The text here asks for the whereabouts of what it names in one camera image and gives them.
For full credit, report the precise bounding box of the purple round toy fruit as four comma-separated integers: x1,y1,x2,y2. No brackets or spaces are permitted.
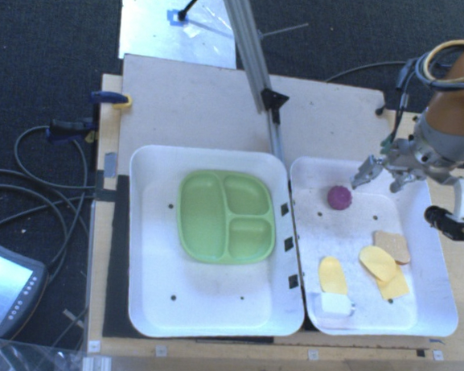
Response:
325,183,355,213

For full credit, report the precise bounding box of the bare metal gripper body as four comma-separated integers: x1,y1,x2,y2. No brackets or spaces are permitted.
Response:
383,134,464,188

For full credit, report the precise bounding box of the pale wood board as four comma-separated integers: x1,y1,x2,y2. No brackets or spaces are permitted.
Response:
77,72,464,371

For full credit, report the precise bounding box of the yellow square cheese slice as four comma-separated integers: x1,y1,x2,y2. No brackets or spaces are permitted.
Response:
375,262,413,303

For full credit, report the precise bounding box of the green divided plate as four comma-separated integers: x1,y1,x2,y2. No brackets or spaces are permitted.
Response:
171,166,281,270

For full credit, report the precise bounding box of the black cylinder on white bracket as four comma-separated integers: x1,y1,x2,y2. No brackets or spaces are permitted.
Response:
421,173,464,243

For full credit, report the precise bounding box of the white and clear plastic packet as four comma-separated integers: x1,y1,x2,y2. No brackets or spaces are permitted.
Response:
310,291,358,330

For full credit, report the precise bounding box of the white plastic tray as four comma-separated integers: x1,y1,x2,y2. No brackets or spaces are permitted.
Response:
114,140,320,352
275,154,464,348

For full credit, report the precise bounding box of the brown bread slice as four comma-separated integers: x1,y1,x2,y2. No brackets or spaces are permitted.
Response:
371,229,414,266

